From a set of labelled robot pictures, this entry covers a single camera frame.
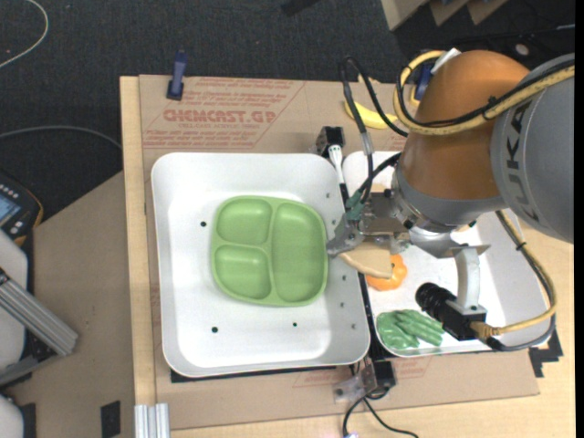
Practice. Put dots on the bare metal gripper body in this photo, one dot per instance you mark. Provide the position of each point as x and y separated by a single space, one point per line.
385 219

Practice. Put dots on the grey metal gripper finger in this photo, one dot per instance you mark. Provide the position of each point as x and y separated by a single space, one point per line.
349 224
341 244

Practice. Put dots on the beige bread slice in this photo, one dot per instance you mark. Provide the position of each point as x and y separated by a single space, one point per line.
372 263

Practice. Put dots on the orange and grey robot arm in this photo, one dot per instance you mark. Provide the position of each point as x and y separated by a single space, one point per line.
461 153

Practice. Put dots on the orange toy fruit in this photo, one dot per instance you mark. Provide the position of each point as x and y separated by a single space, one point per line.
390 282

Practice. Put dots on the green divided plate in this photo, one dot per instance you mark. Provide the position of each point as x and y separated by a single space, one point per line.
269 251

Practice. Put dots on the yellow banana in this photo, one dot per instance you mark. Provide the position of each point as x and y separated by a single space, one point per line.
372 117

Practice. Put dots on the green toy leafy vegetable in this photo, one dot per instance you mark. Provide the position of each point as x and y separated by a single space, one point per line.
406 329

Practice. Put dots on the white plastic tray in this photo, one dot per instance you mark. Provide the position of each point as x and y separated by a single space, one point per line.
191 263
497 290

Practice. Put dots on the brown cardboard board red print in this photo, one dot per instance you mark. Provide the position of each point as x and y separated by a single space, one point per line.
255 103

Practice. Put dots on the black cylinder on white bracket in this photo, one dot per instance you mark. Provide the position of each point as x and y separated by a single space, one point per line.
456 313

